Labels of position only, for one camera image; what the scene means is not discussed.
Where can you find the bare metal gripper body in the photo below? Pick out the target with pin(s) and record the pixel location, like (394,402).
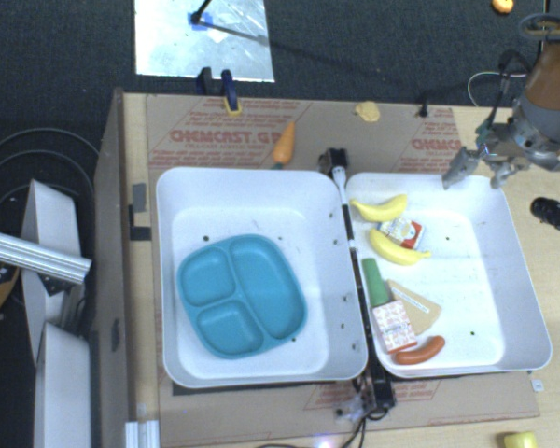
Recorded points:
(518,145)

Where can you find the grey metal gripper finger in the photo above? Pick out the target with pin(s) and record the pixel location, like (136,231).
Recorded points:
(501,174)
(459,168)

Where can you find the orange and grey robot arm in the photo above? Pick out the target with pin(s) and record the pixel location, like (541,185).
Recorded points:
(553,77)

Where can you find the small red and white carton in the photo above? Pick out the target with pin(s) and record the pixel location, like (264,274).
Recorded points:
(403,232)

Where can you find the white plastic tray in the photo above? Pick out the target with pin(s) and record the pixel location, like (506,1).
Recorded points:
(485,259)
(242,203)

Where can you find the yellow banana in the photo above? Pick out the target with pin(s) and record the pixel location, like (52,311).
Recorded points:
(382,209)
(394,252)

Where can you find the brown cardboard board red print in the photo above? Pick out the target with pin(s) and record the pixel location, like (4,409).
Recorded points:
(368,145)

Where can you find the beige biscuit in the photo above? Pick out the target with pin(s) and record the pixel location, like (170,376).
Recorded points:
(368,111)

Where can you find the thin black and white rod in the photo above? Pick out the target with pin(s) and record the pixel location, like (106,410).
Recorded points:
(348,222)

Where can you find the tan bread slice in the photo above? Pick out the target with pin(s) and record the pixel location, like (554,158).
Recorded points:
(424,315)

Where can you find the green bottle with orange label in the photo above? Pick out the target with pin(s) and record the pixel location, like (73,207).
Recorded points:
(392,322)

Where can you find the orange carrot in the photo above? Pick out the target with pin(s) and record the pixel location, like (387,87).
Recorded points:
(285,145)

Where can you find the red sausage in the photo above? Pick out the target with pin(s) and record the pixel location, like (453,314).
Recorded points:
(420,352)

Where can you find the blue divided plate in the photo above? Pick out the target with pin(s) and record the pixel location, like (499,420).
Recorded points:
(256,278)

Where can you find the yellow rounded object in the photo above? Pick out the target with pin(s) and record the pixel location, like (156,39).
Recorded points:
(520,440)

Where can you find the black cylinder on white bracket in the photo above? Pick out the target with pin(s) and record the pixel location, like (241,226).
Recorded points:
(557,213)

